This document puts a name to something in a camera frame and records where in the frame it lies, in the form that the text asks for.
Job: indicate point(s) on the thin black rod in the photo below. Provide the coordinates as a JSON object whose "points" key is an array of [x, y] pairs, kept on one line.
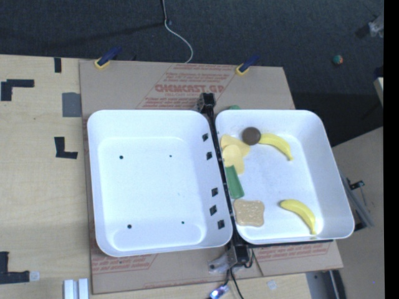
{"points": [[218, 154]]}

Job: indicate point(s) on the yellow flat slice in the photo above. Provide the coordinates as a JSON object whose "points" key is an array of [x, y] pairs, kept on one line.
{"points": [[227, 140]]}

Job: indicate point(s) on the yellow oval piece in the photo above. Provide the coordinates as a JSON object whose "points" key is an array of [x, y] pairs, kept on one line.
{"points": [[232, 156]]}

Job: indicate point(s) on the green round object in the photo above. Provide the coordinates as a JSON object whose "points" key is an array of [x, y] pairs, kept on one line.
{"points": [[233, 107]]}

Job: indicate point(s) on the brown round biscuit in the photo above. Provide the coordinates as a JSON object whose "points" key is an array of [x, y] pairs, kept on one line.
{"points": [[251, 135]]}

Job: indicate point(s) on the green cylinder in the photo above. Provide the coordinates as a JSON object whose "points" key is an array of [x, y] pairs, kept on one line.
{"points": [[235, 182]]}

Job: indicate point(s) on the white plastic tray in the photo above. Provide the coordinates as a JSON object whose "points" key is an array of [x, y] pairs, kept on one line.
{"points": [[274, 182], [149, 182]]}

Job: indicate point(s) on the yellow banana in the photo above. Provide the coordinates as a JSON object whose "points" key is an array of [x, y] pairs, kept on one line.
{"points": [[279, 142], [300, 211]]}

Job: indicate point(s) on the tan toast bread slice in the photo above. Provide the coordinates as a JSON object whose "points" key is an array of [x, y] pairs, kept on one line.
{"points": [[249, 213]]}

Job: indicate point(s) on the brown cardboard board red print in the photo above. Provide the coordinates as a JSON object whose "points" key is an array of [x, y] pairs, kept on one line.
{"points": [[124, 86]]}

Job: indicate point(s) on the green and orange ball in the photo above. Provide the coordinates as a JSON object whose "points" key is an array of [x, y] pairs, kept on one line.
{"points": [[337, 59]]}

